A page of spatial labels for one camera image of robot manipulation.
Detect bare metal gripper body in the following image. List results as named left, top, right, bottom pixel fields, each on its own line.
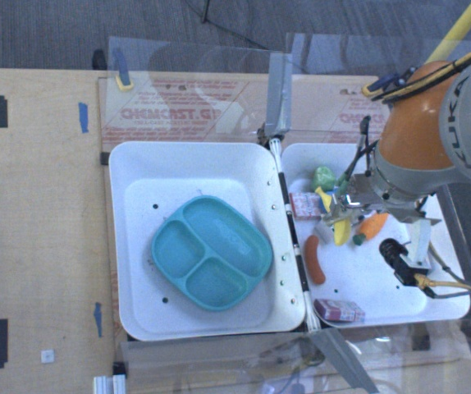
left=344, top=173, right=441, bottom=226

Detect yellow banana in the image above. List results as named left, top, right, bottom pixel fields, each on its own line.
left=314, top=186, right=353, bottom=247

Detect orange carrot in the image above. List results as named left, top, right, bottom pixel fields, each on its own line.
left=352, top=212, right=390, bottom=247

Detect green broccoli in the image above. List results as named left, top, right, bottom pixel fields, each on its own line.
left=311, top=165, right=338, bottom=193

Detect red and white carton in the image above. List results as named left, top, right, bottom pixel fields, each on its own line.
left=289, top=191, right=324, bottom=222

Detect brown sausage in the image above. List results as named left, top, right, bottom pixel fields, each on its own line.
left=304, top=234, right=327, bottom=286

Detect white plastic tray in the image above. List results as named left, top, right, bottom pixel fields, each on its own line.
left=280, top=142, right=471, bottom=329
left=107, top=140, right=307, bottom=342

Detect dark red carton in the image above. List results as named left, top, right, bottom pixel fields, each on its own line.
left=313, top=298, right=366, bottom=323

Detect blue divided plate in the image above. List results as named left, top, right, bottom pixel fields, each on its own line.
left=150, top=195, right=275, bottom=313

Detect brown cardboard board red print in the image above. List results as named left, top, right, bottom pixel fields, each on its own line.
left=98, top=71, right=471, bottom=387

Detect black cylinder on white bracket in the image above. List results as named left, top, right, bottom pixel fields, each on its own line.
left=378, top=218, right=433, bottom=287

